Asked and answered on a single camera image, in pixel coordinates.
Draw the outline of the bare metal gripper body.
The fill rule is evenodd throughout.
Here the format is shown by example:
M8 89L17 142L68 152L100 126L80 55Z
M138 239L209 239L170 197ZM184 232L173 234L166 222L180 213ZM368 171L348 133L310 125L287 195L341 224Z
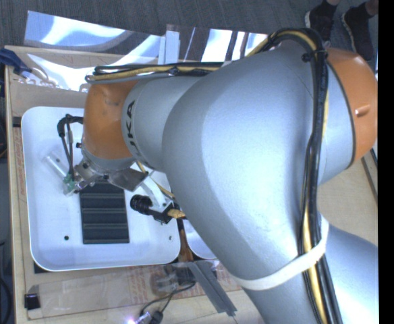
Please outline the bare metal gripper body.
M81 188L104 180L113 186L133 192L148 177L147 172L138 171L131 167L106 169L87 160L77 164L74 170L78 176L78 184Z

